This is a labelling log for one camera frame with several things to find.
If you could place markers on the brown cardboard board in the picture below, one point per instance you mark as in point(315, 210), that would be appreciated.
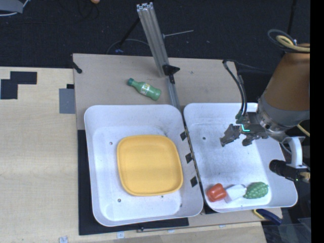
point(114, 80)

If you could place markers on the white block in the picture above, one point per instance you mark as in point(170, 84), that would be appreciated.
point(235, 192)

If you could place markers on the red bell pepper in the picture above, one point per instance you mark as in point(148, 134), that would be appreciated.
point(216, 192)

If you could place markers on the green grapes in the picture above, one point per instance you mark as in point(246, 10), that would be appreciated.
point(257, 190)

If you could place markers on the white plastic tray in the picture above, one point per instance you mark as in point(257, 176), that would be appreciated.
point(233, 161)
point(106, 161)

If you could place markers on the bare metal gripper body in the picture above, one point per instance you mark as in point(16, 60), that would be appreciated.
point(257, 128)

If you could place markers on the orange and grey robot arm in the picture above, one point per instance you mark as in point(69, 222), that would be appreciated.
point(287, 90)

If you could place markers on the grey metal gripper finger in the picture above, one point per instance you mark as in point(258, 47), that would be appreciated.
point(231, 134)
point(249, 140)

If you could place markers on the black cylinder on white bracket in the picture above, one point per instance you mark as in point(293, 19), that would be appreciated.
point(296, 151)

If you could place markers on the green plastic bottle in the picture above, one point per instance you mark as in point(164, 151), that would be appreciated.
point(146, 89)

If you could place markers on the yellow plate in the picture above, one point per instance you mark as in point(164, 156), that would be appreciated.
point(149, 164)

